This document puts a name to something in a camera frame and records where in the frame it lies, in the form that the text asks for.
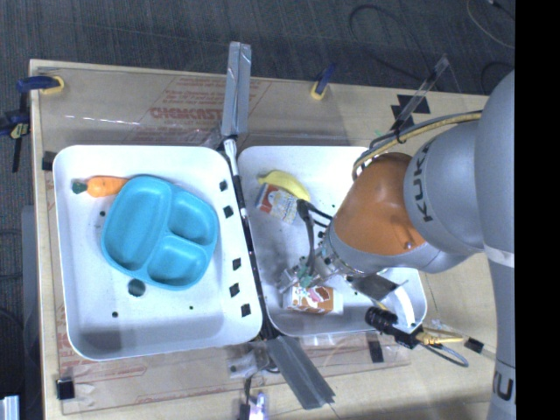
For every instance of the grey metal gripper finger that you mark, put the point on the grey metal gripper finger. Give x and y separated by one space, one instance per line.
320 283
286 281

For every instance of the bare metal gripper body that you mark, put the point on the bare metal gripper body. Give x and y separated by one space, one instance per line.
321 264

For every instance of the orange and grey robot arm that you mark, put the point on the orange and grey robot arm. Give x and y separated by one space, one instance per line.
442 199

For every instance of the orange and white carton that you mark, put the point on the orange and white carton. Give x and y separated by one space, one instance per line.
317 302

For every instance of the white plastic tray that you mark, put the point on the white plastic tray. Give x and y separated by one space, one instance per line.
170 322
280 247

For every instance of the white carton with colourful print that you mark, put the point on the white carton with colourful print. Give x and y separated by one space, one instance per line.
277 204

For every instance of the yellow banana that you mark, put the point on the yellow banana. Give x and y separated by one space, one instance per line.
286 180

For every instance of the blue divided plate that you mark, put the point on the blue divided plate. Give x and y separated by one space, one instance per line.
157 230

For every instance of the orange carrot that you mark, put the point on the orange carrot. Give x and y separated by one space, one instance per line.
105 186

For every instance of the brown cardboard board red print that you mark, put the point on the brown cardboard board red print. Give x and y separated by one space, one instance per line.
131 103

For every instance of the black cylinder on white bracket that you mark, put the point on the black cylinder on white bracket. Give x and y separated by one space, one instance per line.
401 305

